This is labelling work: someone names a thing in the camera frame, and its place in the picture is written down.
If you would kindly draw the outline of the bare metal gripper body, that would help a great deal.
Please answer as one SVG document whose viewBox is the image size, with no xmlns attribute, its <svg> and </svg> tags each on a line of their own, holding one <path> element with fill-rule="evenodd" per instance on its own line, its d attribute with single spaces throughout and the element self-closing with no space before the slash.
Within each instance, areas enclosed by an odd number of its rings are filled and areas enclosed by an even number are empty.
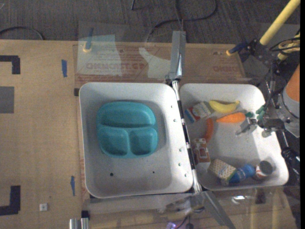
<svg viewBox="0 0 305 229">
<path fill-rule="evenodd" d="M 285 130 L 296 138 L 300 137 L 299 117 L 282 105 L 276 105 L 275 107 L 261 106 L 258 109 L 258 125 L 266 133 Z"/>
</svg>

